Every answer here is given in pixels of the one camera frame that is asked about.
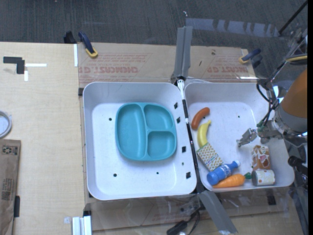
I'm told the white ring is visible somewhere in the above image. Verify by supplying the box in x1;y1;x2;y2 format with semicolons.
0;110;13;140

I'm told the orange sausage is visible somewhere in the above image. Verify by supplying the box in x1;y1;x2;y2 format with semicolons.
191;107;211;131

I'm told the yellow banana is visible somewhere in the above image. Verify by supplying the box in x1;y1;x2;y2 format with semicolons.
197;119;212;148

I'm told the white plastic tray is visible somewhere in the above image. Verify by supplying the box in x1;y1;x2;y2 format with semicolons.
183;82;295;193
82;81;198;201

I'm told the brown paper bag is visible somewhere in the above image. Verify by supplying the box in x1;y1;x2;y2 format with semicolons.
0;139;22;235

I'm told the brown cardboard board red print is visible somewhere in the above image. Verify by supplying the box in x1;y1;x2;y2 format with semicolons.
77;42;295;231

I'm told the blue divided plate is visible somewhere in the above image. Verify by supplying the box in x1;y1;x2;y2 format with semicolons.
114;102;178;162

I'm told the orange and white carton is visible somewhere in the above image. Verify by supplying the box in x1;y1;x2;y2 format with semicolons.
251;144;271;171

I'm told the white and yellow can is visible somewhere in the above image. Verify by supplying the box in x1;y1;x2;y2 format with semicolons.
251;169;276;187

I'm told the yellow and white packet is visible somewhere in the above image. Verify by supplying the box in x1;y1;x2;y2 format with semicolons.
196;142;224;172

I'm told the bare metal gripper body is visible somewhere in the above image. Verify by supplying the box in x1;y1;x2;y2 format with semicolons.
256;120;286;144

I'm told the blue bottle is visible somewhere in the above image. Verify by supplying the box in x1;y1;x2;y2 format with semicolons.
206;160;241;187

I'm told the orange carrot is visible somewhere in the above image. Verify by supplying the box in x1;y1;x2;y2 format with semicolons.
212;172;253;189

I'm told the black cylinder on white bracket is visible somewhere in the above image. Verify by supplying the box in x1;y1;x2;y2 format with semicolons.
288;155;308;175

